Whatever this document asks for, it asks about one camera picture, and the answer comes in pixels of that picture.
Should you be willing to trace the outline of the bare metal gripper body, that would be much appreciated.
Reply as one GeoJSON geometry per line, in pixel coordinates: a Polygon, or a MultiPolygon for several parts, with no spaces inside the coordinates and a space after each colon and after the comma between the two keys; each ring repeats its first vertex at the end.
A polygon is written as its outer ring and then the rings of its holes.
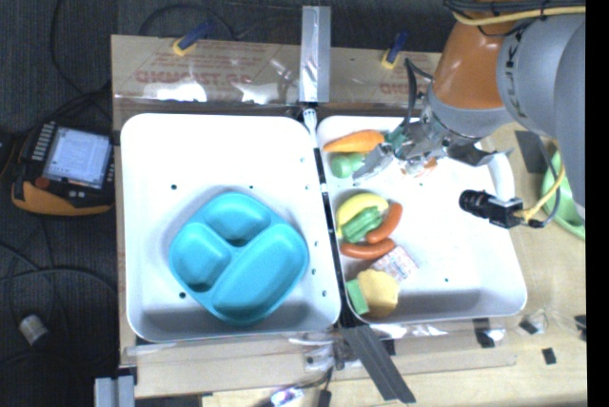
{"type": "Polygon", "coordinates": [[[434,117],[415,122],[403,120],[390,132],[394,156],[401,161],[442,156],[451,145],[450,132],[434,117]]]}

